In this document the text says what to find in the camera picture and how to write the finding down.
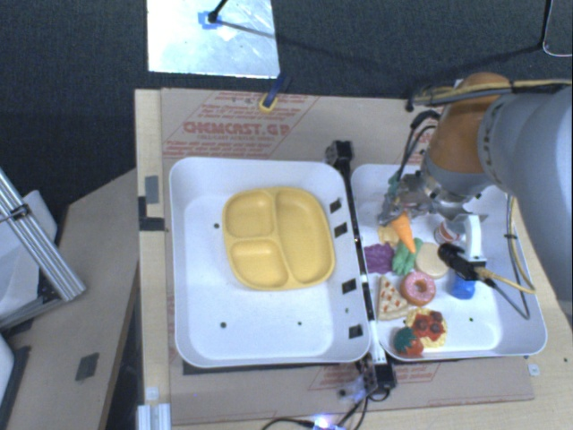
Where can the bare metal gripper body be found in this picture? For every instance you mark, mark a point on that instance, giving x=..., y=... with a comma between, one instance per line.
x=418, y=195

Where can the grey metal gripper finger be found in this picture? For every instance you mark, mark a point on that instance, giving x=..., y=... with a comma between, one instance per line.
x=386, y=213
x=414, y=211

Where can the orange carrot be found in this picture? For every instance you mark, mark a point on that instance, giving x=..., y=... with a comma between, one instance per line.
x=403, y=231

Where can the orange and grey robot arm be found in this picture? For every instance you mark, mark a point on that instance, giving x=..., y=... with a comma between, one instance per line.
x=528, y=150

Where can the yellow toy food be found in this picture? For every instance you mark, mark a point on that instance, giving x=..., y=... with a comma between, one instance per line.
x=387, y=236

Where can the red and white can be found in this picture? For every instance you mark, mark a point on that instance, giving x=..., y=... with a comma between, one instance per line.
x=445, y=231

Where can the purple grapes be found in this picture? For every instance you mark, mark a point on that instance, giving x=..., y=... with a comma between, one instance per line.
x=378, y=259

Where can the green toy vegetable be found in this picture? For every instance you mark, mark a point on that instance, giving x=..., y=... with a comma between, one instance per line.
x=405, y=260

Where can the tan round biscuit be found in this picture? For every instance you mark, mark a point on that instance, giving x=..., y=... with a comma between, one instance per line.
x=430, y=261

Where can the thin black and white rod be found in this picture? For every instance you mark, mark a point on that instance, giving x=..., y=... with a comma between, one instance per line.
x=363, y=276

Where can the pink doughnut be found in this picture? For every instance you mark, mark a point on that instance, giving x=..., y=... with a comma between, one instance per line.
x=409, y=291

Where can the blue bottle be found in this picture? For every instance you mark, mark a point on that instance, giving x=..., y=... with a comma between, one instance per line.
x=462, y=289

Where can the yellow divided plate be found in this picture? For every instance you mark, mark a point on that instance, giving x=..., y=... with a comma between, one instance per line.
x=295, y=226

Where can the pizza slice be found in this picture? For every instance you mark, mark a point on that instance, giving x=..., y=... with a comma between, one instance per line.
x=388, y=305

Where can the round yellow pizza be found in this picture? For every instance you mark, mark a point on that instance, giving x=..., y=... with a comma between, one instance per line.
x=430, y=336

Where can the white plastic tray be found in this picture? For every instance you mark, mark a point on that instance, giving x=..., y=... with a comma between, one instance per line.
x=268, y=325
x=483, y=325

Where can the red strawberry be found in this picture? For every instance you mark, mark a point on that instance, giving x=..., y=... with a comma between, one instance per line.
x=408, y=345

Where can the brown cardboard board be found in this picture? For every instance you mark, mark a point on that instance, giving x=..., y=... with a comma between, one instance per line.
x=250, y=123

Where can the black cylinder on white bracket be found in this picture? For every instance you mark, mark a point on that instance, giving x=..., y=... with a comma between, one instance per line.
x=461, y=262

